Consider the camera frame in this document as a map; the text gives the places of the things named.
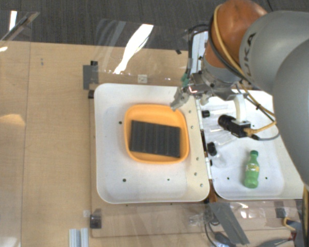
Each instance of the bottle label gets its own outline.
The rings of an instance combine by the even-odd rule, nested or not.
[[[260,168],[259,166],[257,166],[256,164],[247,164],[246,166],[246,171],[255,171],[255,172],[259,172],[260,171]]]

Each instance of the orange tray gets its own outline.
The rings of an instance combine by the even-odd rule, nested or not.
[[[179,127],[180,157],[176,158],[166,155],[130,151],[129,142],[132,120]],[[137,104],[130,107],[125,113],[124,136],[127,153],[132,159],[138,162],[149,164],[173,164],[185,160],[189,154],[189,136],[187,132],[185,118],[179,110],[173,112],[172,109],[166,105]]]

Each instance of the yellow cable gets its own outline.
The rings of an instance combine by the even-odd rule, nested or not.
[[[284,220],[283,220],[283,225],[284,225],[285,227],[287,227],[288,229],[290,229],[292,232],[295,232],[296,229],[293,228],[292,226],[290,226],[290,225],[287,224],[289,220],[290,220],[290,221],[293,221],[293,220],[291,220],[290,218],[285,217]]]
[[[219,32],[219,29],[218,29],[218,24],[217,24],[217,12],[218,12],[218,9],[220,8],[221,5],[218,5],[216,8],[215,8],[215,11],[214,11],[214,27],[215,27],[215,33],[216,33],[216,36],[217,36],[217,39],[218,39],[218,42],[225,54],[225,56],[227,57],[227,59],[230,61],[230,64],[234,66],[235,69],[237,69],[243,76],[245,76],[245,73],[243,72],[242,68],[239,66],[239,64],[237,62],[235,62],[235,60],[231,57],[230,53],[228,52],[222,38],[221,38],[221,35],[220,35],[220,32]],[[268,109],[264,108],[261,104],[259,104],[255,98],[250,94],[250,92],[248,91],[248,89],[242,85],[242,88],[243,90],[248,93],[248,96],[251,98],[251,100],[258,106],[258,107],[261,107],[263,111],[267,112],[268,114],[270,114],[271,116],[274,116],[274,113],[269,111]],[[264,131],[272,126],[274,126],[277,122],[276,121],[273,121],[272,123],[264,126],[264,127],[261,127],[259,129],[251,129],[251,128],[245,128],[244,131],[248,134],[248,135],[252,135],[252,134],[256,134],[256,133],[259,133],[261,131]]]
[[[215,27],[215,33],[216,33],[216,36],[217,36],[217,39],[218,39],[218,42],[223,50],[223,52],[225,53],[226,57],[228,58],[228,60],[230,61],[230,64],[232,64],[243,76],[245,76],[243,70],[240,68],[240,66],[238,65],[237,62],[235,62],[235,60],[231,57],[231,55],[229,54],[222,38],[221,38],[221,34],[220,34],[220,31],[218,29],[218,24],[217,24],[217,11],[218,9],[220,8],[221,5],[218,5],[216,8],[215,8],[215,11],[214,11],[214,27]]]
[[[267,130],[268,128],[270,128],[270,127],[272,127],[272,126],[274,126],[274,125],[276,125],[276,121],[273,121],[272,123],[270,123],[270,124],[268,124],[268,125],[266,125],[266,126],[263,126],[263,127],[261,127],[261,128],[258,128],[258,129],[252,129],[252,128],[245,128],[244,129],[244,132],[246,132],[247,133],[247,135],[252,135],[252,134],[257,134],[257,133],[259,133],[259,132],[262,132],[262,131],[264,131],[264,130]]]
[[[268,109],[264,108],[261,104],[259,104],[259,103],[257,102],[257,100],[254,99],[254,97],[250,94],[250,92],[248,91],[248,89],[247,89],[244,85],[241,84],[241,87],[243,88],[243,90],[244,90],[246,93],[248,93],[248,96],[251,98],[251,100],[252,100],[257,106],[261,107],[263,111],[267,112],[267,113],[270,114],[271,116],[274,116],[274,113],[273,113],[273,112],[271,112],[271,111],[269,111]]]

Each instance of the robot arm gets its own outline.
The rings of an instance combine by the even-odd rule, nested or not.
[[[309,191],[309,13],[267,14],[249,0],[230,0],[216,17],[215,25],[210,24],[201,72],[177,90],[172,109],[182,106],[189,95],[201,104],[211,96],[235,99],[231,87],[241,79],[266,91],[273,96],[285,147]],[[234,72],[232,62],[242,73]]]

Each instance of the white platform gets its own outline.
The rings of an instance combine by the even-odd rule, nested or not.
[[[97,191],[103,200],[109,203],[197,202],[208,196],[210,186],[194,98],[180,109],[186,118],[191,148],[183,162],[139,163],[125,150],[124,127],[119,122],[124,123],[127,109],[140,103],[169,105],[175,91],[176,87],[128,84],[102,84],[96,89]]]
[[[264,92],[251,91],[256,100],[272,111],[272,97]],[[219,128],[217,119],[224,112],[235,116],[233,101],[224,102],[217,97],[210,98],[202,110],[210,110],[213,116],[204,118],[204,132],[207,143],[216,141],[224,133],[214,131]],[[253,128],[260,128],[270,123],[260,111],[246,101],[247,120]],[[271,137],[277,134],[276,127],[260,132],[260,137]],[[256,189],[243,185],[245,166],[249,152],[259,152],[260,165],[259,186]],[[297,173],[281,140],[260,142],[250,138],[235,138],[233,141],[217,147],[218,156],[210,157],[213,166],[211,173],[215,191],[228,200],[269,200],[302,198],[303,183]]]

